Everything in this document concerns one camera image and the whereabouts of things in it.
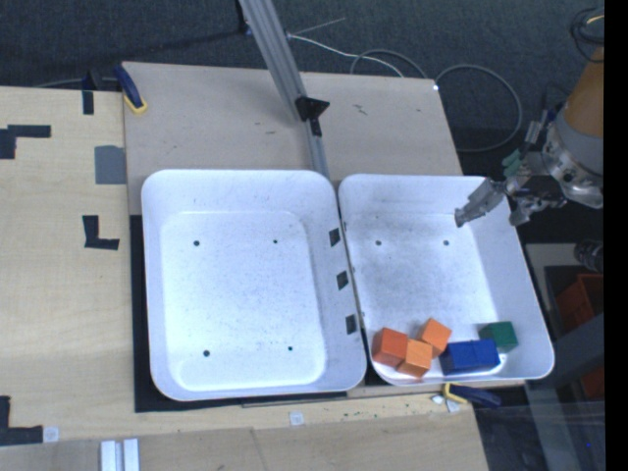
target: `green cube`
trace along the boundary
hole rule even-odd
[[[508,352],[519,344],[510,321],[488,324],[480,330],[480,338],[493,339],[499,352]]]

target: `orange cube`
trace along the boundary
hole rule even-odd
[[[443,323],[430,318],[417,339],[432,346],[434,358],[440,356],[446,349],[449,337],[451,337],[451,330]]]
[[[396,371],[421,378],[432,366],[432,346],[420,340],[408,339],[405,359]]]
[[[382,328],[373,337],[371,354],[373,361],[395,367],[405,358],[408,335],[402,332]]]

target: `white tray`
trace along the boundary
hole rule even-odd
[[[422,380],[374,363],[398,386],[537,379],[553,349],[506,201],[458,228],[453,218],[477,177],[353,175],[340,184],[345,236],[369,349],[383,327],[414,337],[435,318],[450,341],[477,340],[483,324],[511,321],[519,345],[481,373],[444,376],[439,360]]]
[[[336,392],[362,380],[364,345],[328,180],[310,171],[168,170],[145,181],[141,200],[150,370],[164,395]]]

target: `cube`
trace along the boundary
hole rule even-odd
[[[396,371],[419,379],[431,366],[432,346],[420,340],[408,339],[405,359],[399,363]]]
[[[510,321],[490,323],[480,330],[481,339],[493,339],[499,352],[508,352],[519,344]]]
[[[373,337],[371,355],[373,361],[383,365],[398,366],[405,359],[408,335],[390,328],[382,328]]]
[[[417,339],[432,346],[432,357],[440,356],[449,342],[451,330],[436,319],[430,318]]]
[[[445,375],[482,372],[500,363],[493,339],[451,342],[439,359]]]

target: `table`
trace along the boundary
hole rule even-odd
[[[281,105],[276,103],[277,95],[265,71],[139,64],[128,67],[142,85],[145,81],[160,82],[159,75],[146,73],[176,71],[189,79],[191,94],[211,80],[214,94],[210,99],[222,99],[223,108],[230,103],[247,107],[237,121],[228,118],[221,123],[242,126],[242,132],[235,131],[232,137],[273,137],[281,133],[290,137],[290,124],[272,124],[283,115],[273,112],[281,110]],[[321,122],[335,183],[357,171],[461,174],[431,80],[323,74],[304,74],[303,78],[310,95],[332,102]],[[249,99],[255,101],[253,107],[246,104],[246,98],[230,100],[221,95],[221,89],[241,87],[242,83],[246,84]],[[312,459],[328,455],[342,462],[338,455],[344,455],[349,462],[352,456],[355,462],[363,460],[363,469],[381,469],[375,454],[397,462],[421,458],[433,462],[434,469],[486,469],[472,408],[463,405],[460,412],[449,414],[444,406],[430,401],[428,394],[417,394],[424,391],[421,388],[400,391],[362,386],[342,400],[134,413],[129,215],[138,213],[136,192],[142,177],[164,166],[159,160],[164,147],[151,148],[153,153],[149,154],[155,158],[146,158],[146,154],[141,158],[137,149],[146,139],[130,138],[130,134],[138,134],[140,122],[160,123],[159,118],[153,120],[148,115],[151,111],[159,113],[159,101],[154,97],[151,100],[142,120],[125,113],[122,96],[116,92],[94,92],[94,113],[85,115],[80,91],[0,88],[0,128],[52,128],[50,138],[18,138],[15,160],[0,160],[0,393],[12,397],[11,426],[57,427],[61,442],[56,445],[78,445],[76,448],[88,448],[91,444],[85,441],[142,437],[142,458],[151,454],[154,462],[146,469],[163,468],[159,464],[163,466],[163,459],[155,455],[174,451],[165,441],[173,443],[183,438],[174,435],[195,432],[203,432],[202,438],[213,435],[232,442],[243,438],[242,442],[253,446],[266,442],[265,448],[271,448],[274,457],[270,450],[257,448],[256,455],[263,455],[259,457],[261,469],[284,469],[281,462],[303,455],[300,445],[309,445]],[[187,101],[189,112],[178,112],[181,118],[174,124],[191,134],[198,103],[209,100],[191,95]],[[224,113],[221,106],[213,111],[219,119]],[[388,137],[381,139],[382,134]],[[201,164],[211,167],[220,161],[223,167],[235,167],[233,159],[238,158],[238,166],[245,168],[252,162],[247,159],[266,156],[271,160],[264,167],[303,168],[307,167],[307,156],[304,144],[302,148],[300,144],[293,140],[288,152],[286,141],[280,137],[267,139],[261,149],[227,145],[224,152],[214,153],[214,161]],[[126,148],[129,188],[95,182],[94,148],[107,145]],[[250,150],[248,157],[242,158],[242,148]],[[188,165],[185,159],[181,165]],[[98,215],[100,236],[118,238],[119,249],[84,248],[83,215]],[[304,427],[289,426],[291,411],[303,415]],[[390,434],[406,436],[384,436]],[[411,443],[416,434],[421,435],[424,446]],[[291,444],[277,445],[287,435]],[[369,439],[376,435],[384,440],[378,444],[373,440],[369,445]],[[452,437],[458,451],[450,451]],[[153,449],[146,453],[144,449],[149,447]],[[28,452],[38,458],[36,455],[52,451],[50,448],[38,445]],[[235,446],[226,446],[229,448],[234,450]],[[0,469],[3,457],[11,462],[11,455],[24,455],[24,451],[3,449]],[[330,462],[326,465],[332,469]],[[251,466],[240,469],[257,469]],[[317,467],[327,468],[323,464]],[[286,469],[299,467],[293,463]]]

